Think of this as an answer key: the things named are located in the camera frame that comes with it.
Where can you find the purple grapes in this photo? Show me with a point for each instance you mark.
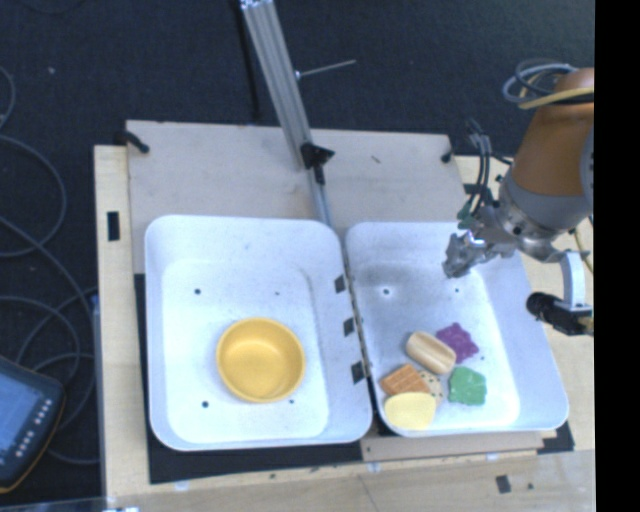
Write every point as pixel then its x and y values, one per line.
pixel 459 341

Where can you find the beige dotted biscuit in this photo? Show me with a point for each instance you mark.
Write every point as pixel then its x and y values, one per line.
pixel 434 386

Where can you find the white plastic tray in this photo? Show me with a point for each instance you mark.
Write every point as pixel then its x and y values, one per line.
pixel 415 270
pixel 240 250

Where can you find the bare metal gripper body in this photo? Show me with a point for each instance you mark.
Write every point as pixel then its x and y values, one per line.
pixel 505 237

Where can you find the brown cardboard board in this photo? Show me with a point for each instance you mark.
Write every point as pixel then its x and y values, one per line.
pixel 215 170

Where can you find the green broccoli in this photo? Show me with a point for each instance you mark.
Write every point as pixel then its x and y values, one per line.
pixel 467 386

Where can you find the yellow bowl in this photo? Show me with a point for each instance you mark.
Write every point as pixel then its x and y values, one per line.
pixel 260 360

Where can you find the tan bread roll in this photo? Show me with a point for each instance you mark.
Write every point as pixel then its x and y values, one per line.
pixel 430 352

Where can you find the yellow rounded wedge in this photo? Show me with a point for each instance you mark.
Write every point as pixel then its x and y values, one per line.
pixel 410 411

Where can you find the orange waffle biscuit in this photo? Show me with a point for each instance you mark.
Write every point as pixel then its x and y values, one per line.
pixel 402 381

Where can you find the black cylinder on white bracket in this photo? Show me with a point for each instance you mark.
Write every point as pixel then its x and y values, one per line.
pixel 555 306

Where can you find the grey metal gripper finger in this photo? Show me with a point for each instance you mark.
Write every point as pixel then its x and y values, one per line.
pixel 470 257
pixel 451 260

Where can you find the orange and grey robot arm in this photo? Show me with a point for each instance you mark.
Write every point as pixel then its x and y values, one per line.
pixel 550 155

